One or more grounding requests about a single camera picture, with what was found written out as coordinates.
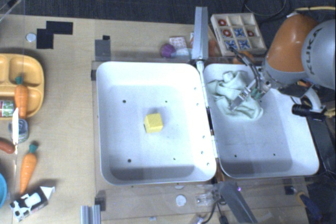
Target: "tic-tac-toe board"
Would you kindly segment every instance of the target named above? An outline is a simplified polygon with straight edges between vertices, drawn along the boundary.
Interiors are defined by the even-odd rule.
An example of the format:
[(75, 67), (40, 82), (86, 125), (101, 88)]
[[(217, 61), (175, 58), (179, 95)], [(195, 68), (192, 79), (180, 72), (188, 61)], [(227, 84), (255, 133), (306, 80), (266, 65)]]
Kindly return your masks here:
[(248, 51), (253, 55), (267, 50), (256, 19), (252, 13), (213, 14), (211, 23), (223, 56), (233, 56), (229, 50)]

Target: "orange carrot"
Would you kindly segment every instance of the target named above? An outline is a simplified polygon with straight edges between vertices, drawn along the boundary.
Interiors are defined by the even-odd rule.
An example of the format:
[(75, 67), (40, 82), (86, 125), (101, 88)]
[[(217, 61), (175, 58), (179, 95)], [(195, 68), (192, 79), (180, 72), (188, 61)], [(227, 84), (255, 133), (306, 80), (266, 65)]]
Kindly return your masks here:
[(19, 118), (25, 119), (28, 107), (28, 88), (24, 86), (22, 77), (16, 77), (17, 86), (14, 91), (15, 107), (19, 108)]
[(34, 154), (37, 149), (36, 145), (30, 144), (29, 153), (23, 157), (22, 166), (21, 166), (21, 174), (20, 174), (20, 194), (24, 194), (31, 175), (34, 172), (36, 167), (37, 158)]

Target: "cloth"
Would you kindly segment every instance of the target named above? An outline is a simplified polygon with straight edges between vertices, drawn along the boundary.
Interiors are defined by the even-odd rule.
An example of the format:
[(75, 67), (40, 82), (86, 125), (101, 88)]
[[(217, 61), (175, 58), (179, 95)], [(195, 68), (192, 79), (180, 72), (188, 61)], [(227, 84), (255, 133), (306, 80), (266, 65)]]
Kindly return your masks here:
[(263, 109), (251, 97), (248, 97), (234, 111), (229, 109), (232, 101), (248, 85), (247, 78), (245, 71), (229, 71), (223, 74), (223, 80), (214, 80), (208, 83), (208, 91), (214, 97), (217, 107), (224, 115), (242, 120), (257, 120), (262, 116)]

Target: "yellow cube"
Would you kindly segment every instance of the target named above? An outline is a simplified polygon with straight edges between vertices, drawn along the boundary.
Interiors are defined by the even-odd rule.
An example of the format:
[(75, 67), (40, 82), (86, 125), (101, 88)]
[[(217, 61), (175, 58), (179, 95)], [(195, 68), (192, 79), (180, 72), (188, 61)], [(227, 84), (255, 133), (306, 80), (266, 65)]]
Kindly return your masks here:
[(159, 113), (148, 114), (145, 117), (144, 124), (147, 133), (159, 132), (163, 128), (161, 115)]

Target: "green can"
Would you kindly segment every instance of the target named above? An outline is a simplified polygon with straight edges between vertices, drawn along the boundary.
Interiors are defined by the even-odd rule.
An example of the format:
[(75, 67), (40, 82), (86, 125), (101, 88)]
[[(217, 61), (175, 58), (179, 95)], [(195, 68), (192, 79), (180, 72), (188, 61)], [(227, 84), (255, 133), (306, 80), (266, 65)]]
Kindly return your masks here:
[(0, 117), (11, 117), (14, 112), (14, 101), (0, 100)]

